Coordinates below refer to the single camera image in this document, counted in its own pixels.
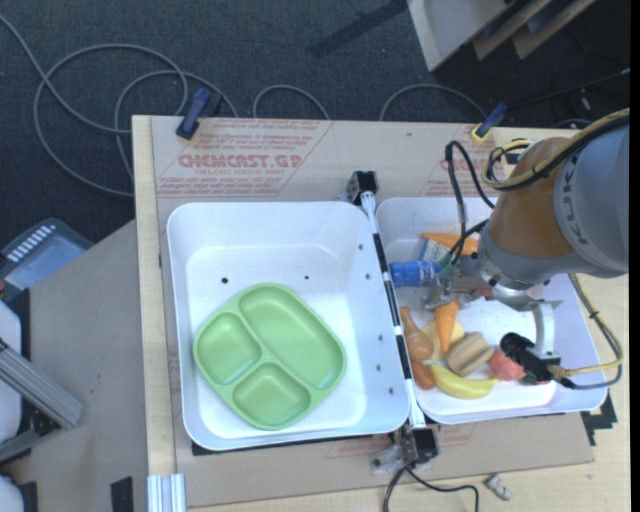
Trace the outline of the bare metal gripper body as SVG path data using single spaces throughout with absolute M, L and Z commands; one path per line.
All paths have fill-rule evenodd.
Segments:
M 501 302 L 527 302 L 531 299 L 529 289 L 524 283 L 513 280 L 503 274 L 454 274 L 441 280 L 442 292 L 448 292 L 453 297 L 460 292 L 472 289 L 491 289 L 494 299 Z

